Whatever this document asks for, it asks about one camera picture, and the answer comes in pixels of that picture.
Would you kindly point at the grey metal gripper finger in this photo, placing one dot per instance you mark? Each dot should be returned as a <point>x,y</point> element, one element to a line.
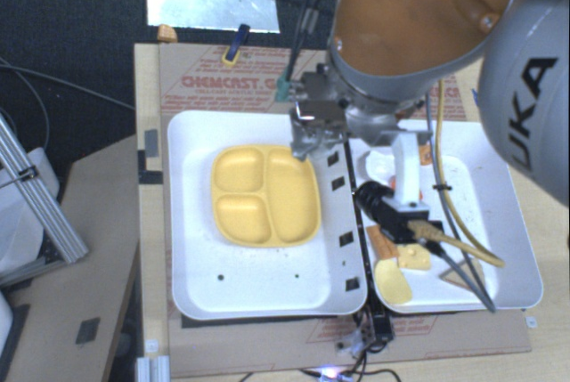
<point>327,140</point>
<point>301,148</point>

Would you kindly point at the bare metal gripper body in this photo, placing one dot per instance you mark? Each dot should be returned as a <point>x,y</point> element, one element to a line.
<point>318,104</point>

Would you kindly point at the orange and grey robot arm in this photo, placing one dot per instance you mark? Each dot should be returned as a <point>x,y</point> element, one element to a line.
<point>414,15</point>

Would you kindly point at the yellow divided plate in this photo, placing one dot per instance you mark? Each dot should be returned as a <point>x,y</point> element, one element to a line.
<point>285,193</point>

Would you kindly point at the white toy food piece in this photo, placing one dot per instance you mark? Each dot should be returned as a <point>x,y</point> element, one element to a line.
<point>378,166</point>

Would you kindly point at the brown cardboard board red print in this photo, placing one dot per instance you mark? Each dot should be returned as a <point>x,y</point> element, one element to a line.
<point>249,77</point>

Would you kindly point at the small orange toy piece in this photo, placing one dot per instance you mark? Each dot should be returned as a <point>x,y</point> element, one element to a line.
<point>424,154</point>

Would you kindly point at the thin black rod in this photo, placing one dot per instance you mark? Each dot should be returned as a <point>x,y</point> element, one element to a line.
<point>363,246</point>

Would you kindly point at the orange striped toy bacon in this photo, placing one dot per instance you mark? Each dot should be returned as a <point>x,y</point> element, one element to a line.
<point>380,244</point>

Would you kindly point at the white plastic tray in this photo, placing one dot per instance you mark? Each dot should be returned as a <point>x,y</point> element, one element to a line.
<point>499,238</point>
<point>249,278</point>

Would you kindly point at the yellow toy cheese slice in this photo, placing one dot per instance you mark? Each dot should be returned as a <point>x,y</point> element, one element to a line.
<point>416,259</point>

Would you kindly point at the yellow oval toy chip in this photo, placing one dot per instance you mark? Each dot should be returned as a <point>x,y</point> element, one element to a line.
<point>393,282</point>

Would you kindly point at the orange toy biscuit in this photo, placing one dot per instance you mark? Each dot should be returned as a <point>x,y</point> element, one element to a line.
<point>166,34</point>

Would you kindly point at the brown triangular toy slice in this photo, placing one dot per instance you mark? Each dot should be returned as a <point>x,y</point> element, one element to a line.
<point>458,275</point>

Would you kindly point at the black cylinder on white bracket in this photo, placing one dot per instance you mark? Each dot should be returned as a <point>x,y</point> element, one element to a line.
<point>405,175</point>

